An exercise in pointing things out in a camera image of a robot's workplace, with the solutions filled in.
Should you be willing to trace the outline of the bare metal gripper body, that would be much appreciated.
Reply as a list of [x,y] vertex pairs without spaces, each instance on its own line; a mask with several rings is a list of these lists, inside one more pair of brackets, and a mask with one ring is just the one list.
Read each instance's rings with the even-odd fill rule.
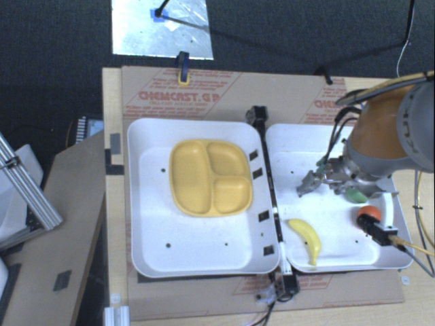
[[350,189],[365,196],[378,192],[378,177],[365,173],[349,158],[330,158],[326,162],[323,175],[323,182],[335,194],[345,194]]

